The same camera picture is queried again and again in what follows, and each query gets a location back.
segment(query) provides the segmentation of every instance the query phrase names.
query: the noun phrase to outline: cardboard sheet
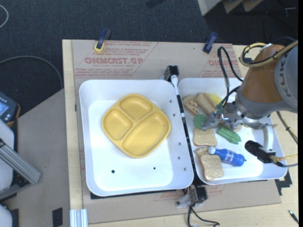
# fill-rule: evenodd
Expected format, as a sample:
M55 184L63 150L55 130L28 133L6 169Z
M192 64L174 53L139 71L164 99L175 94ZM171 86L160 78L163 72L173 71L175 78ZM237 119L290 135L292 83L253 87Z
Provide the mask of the cardboard sheet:
M187 213L188 209L175 208L175 199L183 195L181 190L92 199L85 176L79 87L90 79L160 79L168 65L178 65L179 80L223 77L217 56L220 46L227 50L234 70L241 75L232 45L213 44L207 54L202 51L202 43L105 41L104 50L98 54L93 49L95 43L94 40L72 40L82 194L89 223ZM233 78L227 57L222 55L227 75ZM197 211L281 202L274 180L207 185L206 190L208 200Z

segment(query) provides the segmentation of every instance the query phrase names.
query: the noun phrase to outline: wooden table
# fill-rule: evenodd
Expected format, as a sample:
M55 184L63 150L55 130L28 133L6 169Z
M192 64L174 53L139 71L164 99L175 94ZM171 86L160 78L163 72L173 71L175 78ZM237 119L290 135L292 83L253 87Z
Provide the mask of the wooden table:
M78 147L78 131L77 117L75 112L75 89L74 89L74 74L73 74L73 56L71 40L63 40L63 69L64 69L64 84L65 84L65 108L66 108L66 123L67 123L67 147L68 147L68 168L69 168L69 185L70 185L70 207L71 210L80 210L83 208L81 177L80 177L80 161ZM244 46L233 46L236 55L240 55ZM243 75L247 69L243 66L241 72ZM282 115L293 131L298 133L298 115L289 112L282 112ZM279 118L274 113L272 115L273 123L277 123L276 133L280 144L283 148L285 156L297 154L298 147L285 131ZM287 161L288 164L293 164L297 159ZM218 210L200 213L203 219L215 220L222 227L236 226L297 226L297 223L290 216L289 210L292 210L299 216L299 200L298 200L298 167L291 167L289 173L292 179L292 185L289 188L282 189L280 204L256 206L249 208L237 208L230 210ZM201 222L194 215L191 216L191 225L209 226L205 222ZM100 223L89 225L92 227L135 227L135 226L187 226L187 214L172 215L156 218L143 218L126 221L117 221L111 223Z

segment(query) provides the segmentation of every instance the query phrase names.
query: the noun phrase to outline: black floor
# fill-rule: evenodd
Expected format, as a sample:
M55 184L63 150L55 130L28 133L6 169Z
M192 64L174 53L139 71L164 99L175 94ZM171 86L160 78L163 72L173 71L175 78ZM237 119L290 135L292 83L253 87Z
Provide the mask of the black floor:
M219 3L204 17L197 0L0 0L9 13L0 27L0 91L17 101L21 114L61 88L62 39L251 44L280 37L298 39L299 0L264 0L251 12L230 14ZM6 12L0 6L0 26ZM15 58L35 56L37 58Z

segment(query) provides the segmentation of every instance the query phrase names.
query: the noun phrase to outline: blue bottle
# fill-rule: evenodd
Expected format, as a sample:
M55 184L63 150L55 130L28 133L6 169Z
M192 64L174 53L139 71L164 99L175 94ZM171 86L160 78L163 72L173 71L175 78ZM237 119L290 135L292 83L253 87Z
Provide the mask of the blue bottle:
M242 166L245 161L243 155L237 154L228 149L216 149L215 147L210 146L208 148L208 153L211 155L218 155L221 158L221 161L234 166Z

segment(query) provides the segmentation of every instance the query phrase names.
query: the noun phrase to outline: black pen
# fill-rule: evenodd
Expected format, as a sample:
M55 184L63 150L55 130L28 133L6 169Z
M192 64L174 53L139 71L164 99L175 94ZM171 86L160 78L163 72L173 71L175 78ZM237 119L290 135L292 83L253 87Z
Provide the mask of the black pen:
M293 213L291 210L289 210L288 212L289 212L290 215L294 218L294 220L299 224L299 220L298 220L298 218L296 217L296 215L294 215L294 213Z

